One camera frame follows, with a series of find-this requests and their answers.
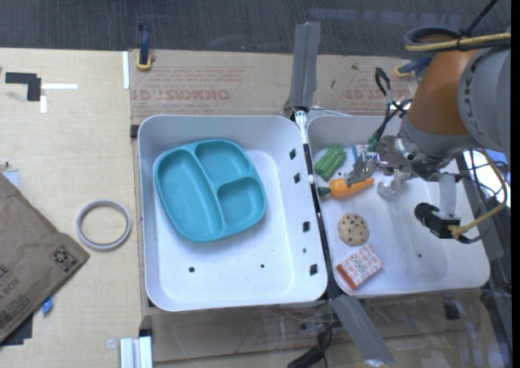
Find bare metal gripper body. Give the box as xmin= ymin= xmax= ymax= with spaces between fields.
xmin=374 ymin=134 xmax=451 ymax=182

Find orange carrot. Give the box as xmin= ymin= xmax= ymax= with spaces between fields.
xmin=317 ymin=176 xmax=376 ymax=200

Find green bean pods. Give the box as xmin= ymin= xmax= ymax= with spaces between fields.
xmin=313 ymin=144 xmax=348 ymax=182

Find brown chocolate chip biscuit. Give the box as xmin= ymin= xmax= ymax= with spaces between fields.
xmin=336 ymin=212 xmax=371 ymax=247

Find white plastic tray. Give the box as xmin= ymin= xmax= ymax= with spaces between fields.
xmin=136 ymin=114 xmax=329 ymax=313
xmin=305 ymin=114 xmax=492 ymax=299

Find orange and white carton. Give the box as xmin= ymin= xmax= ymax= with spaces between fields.
xmin=335 ymin=244 xmax=386 ymax=291

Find brown cardboard board red print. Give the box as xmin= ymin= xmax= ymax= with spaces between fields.
xmin=128 ymin=48 xmax=491 ymax=363

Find blue divided plate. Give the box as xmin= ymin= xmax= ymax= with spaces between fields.
xmin=153 ymin=137 xmax=268 ymax=244

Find brown paper bag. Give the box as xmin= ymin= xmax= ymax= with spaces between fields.
xmin=0 ymin=171 xmax=92 ymax=345

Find black cylinder on white bracket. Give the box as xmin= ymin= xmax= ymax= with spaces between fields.
xmin=414 ymin=173 xmax=462 ymax=240

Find white tape ring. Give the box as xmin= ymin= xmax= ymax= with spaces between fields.
xmin=75 ymin=199 xmax=132 ymax=253

